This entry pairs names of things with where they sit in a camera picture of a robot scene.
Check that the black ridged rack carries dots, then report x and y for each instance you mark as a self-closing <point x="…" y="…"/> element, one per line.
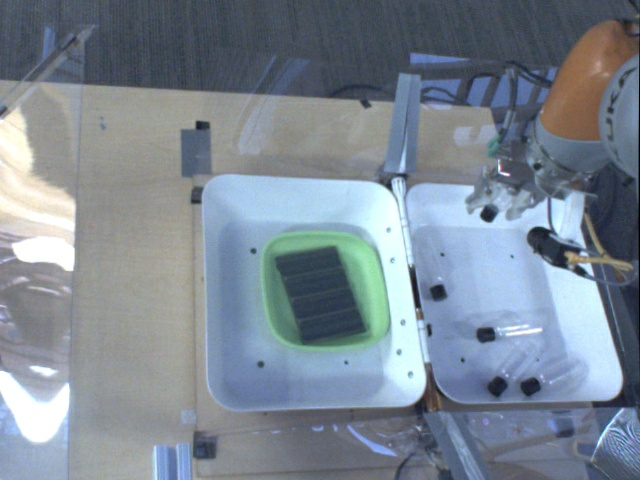
<point x="320" y="295"/>

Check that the clear vial with black cap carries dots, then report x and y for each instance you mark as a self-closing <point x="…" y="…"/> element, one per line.
<point x="488" y="213"/>
<point x="530" y="386"/>
<point x="438" y="292"/>
<point x="497" y="386"/>
<point x="486" y="334"/>

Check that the black cylinder on white bracket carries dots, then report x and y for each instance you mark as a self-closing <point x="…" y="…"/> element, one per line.
<point x="545" y="244"/>

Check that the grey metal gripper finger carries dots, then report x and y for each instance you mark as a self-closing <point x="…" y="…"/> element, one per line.
<point x="481" y="190"/>
<point x="522" y="203"/>

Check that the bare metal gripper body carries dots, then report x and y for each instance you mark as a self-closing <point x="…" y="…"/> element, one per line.
<point x="515" y="165"/>

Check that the green square bowl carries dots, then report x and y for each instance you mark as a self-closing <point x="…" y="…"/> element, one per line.
<point x="272" y="313"/>

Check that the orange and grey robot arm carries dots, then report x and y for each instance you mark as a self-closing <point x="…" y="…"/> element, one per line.
<point x="580" y="83"/>

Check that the white plastic tray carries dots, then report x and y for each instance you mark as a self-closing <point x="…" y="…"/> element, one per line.
<point x="240" y="358"/>
<point x="495" y="278"/>

